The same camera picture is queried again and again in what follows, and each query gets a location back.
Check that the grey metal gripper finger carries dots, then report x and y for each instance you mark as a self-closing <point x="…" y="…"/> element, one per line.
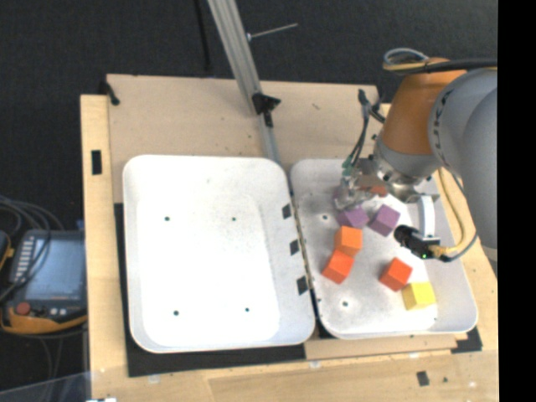
<point x="341" y="197"/>
<point x="358" y="199"/>

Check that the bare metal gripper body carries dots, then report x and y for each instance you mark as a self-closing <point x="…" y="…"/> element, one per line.
<point x="393" y="182"/>

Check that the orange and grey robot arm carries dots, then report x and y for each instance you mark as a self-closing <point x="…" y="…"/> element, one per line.
<point x="460" y="111"/>

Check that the purple cube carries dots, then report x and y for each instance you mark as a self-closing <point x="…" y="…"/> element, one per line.
<point x="384" y="220"/>
<point x="355" y="218"/>

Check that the orange cube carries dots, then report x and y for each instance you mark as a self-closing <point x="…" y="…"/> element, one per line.
<point x="348" y="240"/>

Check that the red-orange cube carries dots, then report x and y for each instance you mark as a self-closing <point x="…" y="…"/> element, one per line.
<point x="337" y="267"/>
<point x="395" y="274"/>

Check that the white plastic tray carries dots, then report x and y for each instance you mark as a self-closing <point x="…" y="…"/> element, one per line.
<point x="377" y="304"/>
<point x="209" y="258"/>

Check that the yellow cube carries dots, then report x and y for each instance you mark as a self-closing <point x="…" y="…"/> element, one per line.
<point x="419" y="296"/>

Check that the brown cardboard board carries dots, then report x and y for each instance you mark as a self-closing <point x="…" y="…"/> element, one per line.
<point x="188" y="120"/>

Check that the black cylinder on white bracket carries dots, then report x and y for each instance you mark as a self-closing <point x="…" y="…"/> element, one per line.
<point x="412" y="237"/>

